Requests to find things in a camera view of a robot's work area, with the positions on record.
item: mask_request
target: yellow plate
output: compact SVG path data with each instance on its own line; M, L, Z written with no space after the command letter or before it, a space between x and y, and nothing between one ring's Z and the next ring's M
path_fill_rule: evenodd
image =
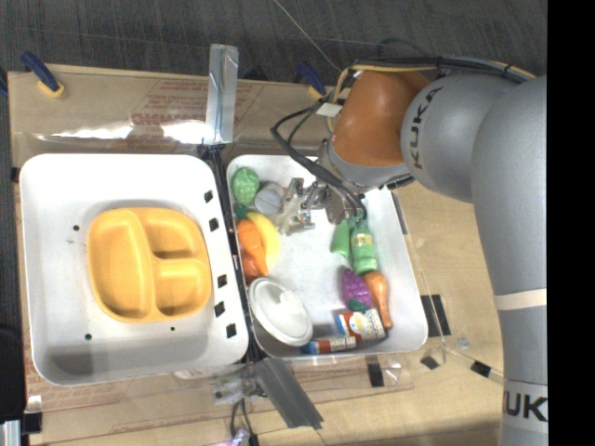
M205 238L168 208L118 208L97 216L87 236L91 285L118 321L170 321L205 306L213 286Z

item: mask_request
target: white tray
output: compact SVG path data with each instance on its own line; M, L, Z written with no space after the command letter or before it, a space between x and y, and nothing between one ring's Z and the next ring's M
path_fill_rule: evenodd
M255 170L261 182L275 182L287 187L292 177L302 177L308 186L314 176L288 156L242 155L227 169L228 184L241 167ZM405 246L392 195L388 190L366 193L368 226L375 238L378 270L386 277L393 327L385 339L364 342L356 349L335 355L362 355L404 352L421 347L428 337L428 323L421 304L416 278ZM280 236L281 254L270 267L270 278L295 292L311 315L314 337L335 335L335 316L347 312L340 296L340 280L350 265L341 255L330 252L335 225L328 222L324 210L312 210L313 230ZM252 316L255 334L262 349L273 357L312 358L298 348L282 344L268 334Z
M33 363L47 381L103 382L230 365L244 356L245 316L205 163L188 155L44 154L22 167L20 190ZM87 273L86 236L97 215L124 206L177 209L197 222L213 273L205 308L149 323L101 311ZM216 316L220 302L225 311Z

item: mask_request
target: yellow toy banana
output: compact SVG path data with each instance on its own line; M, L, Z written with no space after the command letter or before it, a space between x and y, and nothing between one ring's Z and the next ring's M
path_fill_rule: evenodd
M252 221L258 228L260 239L264 246L265 256L267 257L267 266L270 268L272 263L279 257L281 244L279 242L279 233L272 222L264 215L258 212L249 212L246 217Z

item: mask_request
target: gray floor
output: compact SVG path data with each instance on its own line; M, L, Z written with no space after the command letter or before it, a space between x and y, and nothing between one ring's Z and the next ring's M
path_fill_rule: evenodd
M0 0L0 66L21 71L29 50L47 62L205 75L212 43L240 50L240 74L259 67L291 82L306 60L328 85L355 58L471 56L547 69L548 0ZM381 42L389 40L387 45ZM0 100L0 423L20 397L17 261L9 117Z

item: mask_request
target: green bottle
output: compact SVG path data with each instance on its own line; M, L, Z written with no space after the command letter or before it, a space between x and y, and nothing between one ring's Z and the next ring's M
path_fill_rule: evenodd
M361 276L366 272L378 269L374 238L364 219L361 219L351 230L350 245L355 274Z

